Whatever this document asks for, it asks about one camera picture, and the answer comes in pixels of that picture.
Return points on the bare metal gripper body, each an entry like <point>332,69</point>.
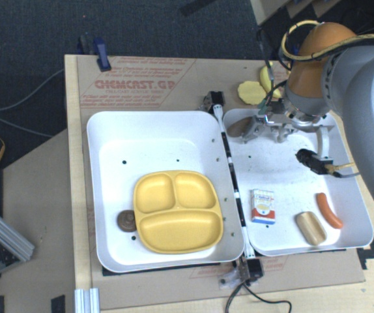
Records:
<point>279,114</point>

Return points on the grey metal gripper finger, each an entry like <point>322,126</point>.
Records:
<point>251,131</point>
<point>281,136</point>

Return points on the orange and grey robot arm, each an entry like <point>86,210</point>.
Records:
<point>356,86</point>

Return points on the brown oval bread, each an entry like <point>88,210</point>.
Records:
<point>237,127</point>

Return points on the thin black and white rod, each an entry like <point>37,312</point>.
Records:
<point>229,156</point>

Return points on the white plastic tray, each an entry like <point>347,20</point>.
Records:
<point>284,171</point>
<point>148,142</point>

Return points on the yellow round crinkled slice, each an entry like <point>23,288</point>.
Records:
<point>251,92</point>

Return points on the yellow banana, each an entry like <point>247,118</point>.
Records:
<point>266,77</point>

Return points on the white and red carton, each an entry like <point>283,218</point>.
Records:
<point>263,207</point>

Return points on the orange sausage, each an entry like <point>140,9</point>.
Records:
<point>328,210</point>

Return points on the beige bread bun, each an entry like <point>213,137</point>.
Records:
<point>310,228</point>

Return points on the yellow divided plate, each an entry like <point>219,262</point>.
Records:
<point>177,212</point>

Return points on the brown cardboard board red print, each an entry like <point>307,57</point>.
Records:
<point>135,86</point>

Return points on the brown round biscuit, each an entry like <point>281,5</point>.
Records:
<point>125,221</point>

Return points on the black cylinder on white bracket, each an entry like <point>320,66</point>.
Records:
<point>314,161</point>

